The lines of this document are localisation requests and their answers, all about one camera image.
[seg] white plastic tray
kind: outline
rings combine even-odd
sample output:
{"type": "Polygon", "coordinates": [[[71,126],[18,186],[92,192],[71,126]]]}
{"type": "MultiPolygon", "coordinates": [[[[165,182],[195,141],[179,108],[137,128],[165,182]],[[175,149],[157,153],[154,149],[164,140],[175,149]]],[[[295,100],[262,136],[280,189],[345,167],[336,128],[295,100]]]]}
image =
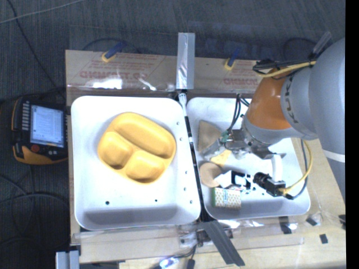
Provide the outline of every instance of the white plastic tray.
{"type": "MultiPolygon", "coordinates": [[[[187,104],[187,114],[190,120],[193,141],[196,151],[196,159],[198,167],[205,161],[197,151],[199,123],[201,120],[211,123],[223,132],[225,131],[233,118],[235,99],[220,98],[193,98],[187,104]]],[[[244,114],[247,108],[241,106],[241,113],[244,114]]],[[[242,119],[239,118],[234,129],[241,127],[242,119]]],[[[287,186],[293,184],[302,177],[303,173],[299,166],[295,150],[291,139],[285,139],[269,148],[272,152],[286,153],[283,158],[283,180],[287,182],[287,186]]],[[[230,155],[228,162],[231,168],[236,169],[245,174],[254,175],[261,171],[263,173],[272,174],[272,164],[270,160],[262,160],[254,154],[247,154],[244,159],[237,160],[230,155]]],[[[201,185],[202,195],[207,212],[218,220],[239,220],[239,219],[255,219],[262,217],[291,216],[305,214],[310,208],[310,198],[307,190],[303,192],[295,200],[288,200],[284,197],[272,197],[257,185],[253,185],[255,190],[247,191],[242,194],[242,208],[240,210],[231,210],[227,208],[213,207],[211,204],[211,189],[205,185],[201,185]]],[[[302,183],[298,185],[298,190],[294,190],[291,194],[299,191],[302,183]]]]}
{"type": "Polygon", "coordinates": [[[71,107],[75,218],[88,230],[188,224],[200,201],[183,111],[167,98],[83,96],[71,107]],[[152,184],[122,178],[98,158],[98,142],[110,122],[135,112],[174,136],[176,155],[152,184]]]}

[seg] dark gray carpet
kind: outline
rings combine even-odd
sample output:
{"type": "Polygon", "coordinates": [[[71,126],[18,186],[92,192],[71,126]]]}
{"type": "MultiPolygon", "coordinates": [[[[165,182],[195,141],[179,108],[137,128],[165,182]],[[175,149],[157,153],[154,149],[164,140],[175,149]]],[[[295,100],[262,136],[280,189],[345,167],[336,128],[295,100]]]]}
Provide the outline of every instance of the dark gray carpet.
{"type": "MultiPolygon", "coordinates": [[[[76,0],[10,1],[19,16],[76,0]]],[[[13,17],[6,0],[0,9],[0,23],[13,17]]],[[[345,36],[346,0],[92,0],[18,21],[41,66],[17,23],[0,24],[0,268],[54,268],[54,253],[67,248],[69,236],[68,164],[31,169],[15,161],[11,98],[64,87],[65,50],[113,36],[133,53],[176,55],[177,33],[193,32],[199,57],[227,58],[236,48],[242,59],[306,57],[323,33],[331,42],[345,36]]]]}

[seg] yellow cable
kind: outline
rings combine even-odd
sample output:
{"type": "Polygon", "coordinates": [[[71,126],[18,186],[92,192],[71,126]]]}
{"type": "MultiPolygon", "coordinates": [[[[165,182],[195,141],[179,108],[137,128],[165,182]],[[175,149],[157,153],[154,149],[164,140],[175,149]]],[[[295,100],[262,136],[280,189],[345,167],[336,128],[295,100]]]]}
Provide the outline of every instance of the yellow cable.
{"type": "Polygon", "coordinates": [[[286,195],[289,191],[291,191],[295,186],[297,186],[301,181],[303,181],[304,179],[306,179],[306,177],[309,175],[309,172],[310,170],[312,169],[312,166],[313,166],[313,155],[312,155],[312,152],[309,148],[309,145],[306,141],[303,141],[307,150],[308,150],[308,155],[309,155],[309,165],[308,165],[308,169],[307,171],[305,172],[305,174],[302,176],[301,179],[299,179],[297,182],[295,182],[295,184],[289,186],[289,187],[286,187],[286,188],[280,188],[279,190],[281,191],[282,195],[286,195]]]}
{"type": "Polygon", "coordinates": [[[301,64],[289,66],[287,68],[280,69],[280,70],[278,70],[276,72],[273,72],[273,73],[267,73],[267,74],[257,73],[257,74],[259,76],[261,76],[262,78],[269,78],[269,77],[274,77],[274,76],[280,75],[282,73],[293,71],[294,69],[300,69],[300,68],[312,66],[312,65],[315,65],[315,63],[316,63],[316,61],[311,61],[311,62],[306,62],[306,63],[301,63],[301,64]]]}

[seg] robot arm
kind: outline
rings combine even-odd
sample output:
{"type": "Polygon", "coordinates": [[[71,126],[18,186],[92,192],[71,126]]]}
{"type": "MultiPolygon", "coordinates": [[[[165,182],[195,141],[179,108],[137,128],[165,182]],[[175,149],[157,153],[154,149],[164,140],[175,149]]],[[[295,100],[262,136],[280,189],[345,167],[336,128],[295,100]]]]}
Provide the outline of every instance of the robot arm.
{"type": "Polygon", "coordinates": [[[345,202],[345,39],[330,46],[313,67],[285,77],[264,78],[239,130],[218,140],[202,154],[209,157],[220,145],[234,152],[251,152],[271,159],[268,147],[284,138],[318,138],[345,202]]]}

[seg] touchscreen display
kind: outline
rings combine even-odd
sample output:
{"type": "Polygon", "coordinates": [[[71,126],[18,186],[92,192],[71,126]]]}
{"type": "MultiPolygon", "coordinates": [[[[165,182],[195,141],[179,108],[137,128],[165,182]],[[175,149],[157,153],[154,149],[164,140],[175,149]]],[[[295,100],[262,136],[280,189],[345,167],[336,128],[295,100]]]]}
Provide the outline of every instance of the touchscreen display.
{"type": "Polygon", "coordinates": [[[30,142],[64,147],[63,111],[32,105],[30,142]]]}

